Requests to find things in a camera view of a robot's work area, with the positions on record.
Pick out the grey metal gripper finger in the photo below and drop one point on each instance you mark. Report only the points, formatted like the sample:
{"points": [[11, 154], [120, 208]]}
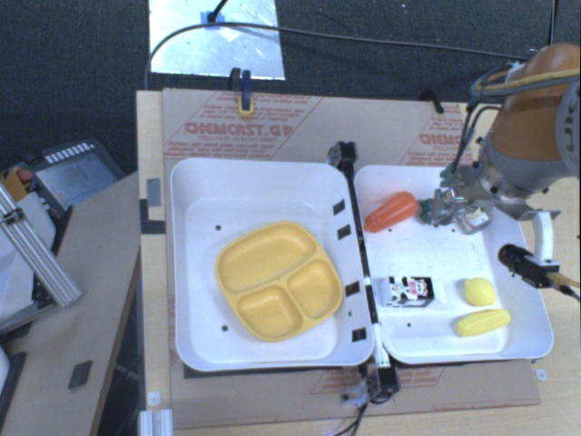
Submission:
{"points": [[441, 207], [472, 223]]}

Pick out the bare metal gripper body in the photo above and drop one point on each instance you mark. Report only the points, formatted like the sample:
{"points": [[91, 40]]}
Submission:
{"points": [[481, 191]]}

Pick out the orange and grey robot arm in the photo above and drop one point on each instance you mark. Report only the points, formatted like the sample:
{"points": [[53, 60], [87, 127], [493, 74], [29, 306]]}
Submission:
{"points": [[526, 125]]}

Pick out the orange carrot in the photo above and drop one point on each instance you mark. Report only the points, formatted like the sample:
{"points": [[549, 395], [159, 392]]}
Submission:
{"points": [[390, 211]]}

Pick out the white plastic tray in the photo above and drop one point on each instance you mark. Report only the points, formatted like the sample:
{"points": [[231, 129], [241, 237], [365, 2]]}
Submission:
{"points": [[417, 252], [199, 289]]}

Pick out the yellow lemon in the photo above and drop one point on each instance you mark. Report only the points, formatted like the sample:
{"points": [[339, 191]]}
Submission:
{"points": [[479, 291]]}

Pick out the black and white carton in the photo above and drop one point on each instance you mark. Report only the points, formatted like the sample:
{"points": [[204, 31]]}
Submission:
{"points": [[410, 291]]}

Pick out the thin black and white rod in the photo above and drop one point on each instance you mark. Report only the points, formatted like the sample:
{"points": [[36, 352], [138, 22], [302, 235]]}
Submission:
{"points": [[363, 252]]}

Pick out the yellow corn cob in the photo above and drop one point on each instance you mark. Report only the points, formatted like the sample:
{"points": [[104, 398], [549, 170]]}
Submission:
{"points": [[483, 323]]}

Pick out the brown cardboard board red print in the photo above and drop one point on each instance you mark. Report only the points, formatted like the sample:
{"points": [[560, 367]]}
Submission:
{"points": [[299, 125]]}

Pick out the yellow divided plate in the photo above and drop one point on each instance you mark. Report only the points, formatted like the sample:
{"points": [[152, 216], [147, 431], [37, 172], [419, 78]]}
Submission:
{"points": [[272, 280]]}

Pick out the black cylinder on white bracket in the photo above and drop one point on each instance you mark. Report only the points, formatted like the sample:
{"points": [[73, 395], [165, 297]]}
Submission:
{"points": [[526, 264]]}

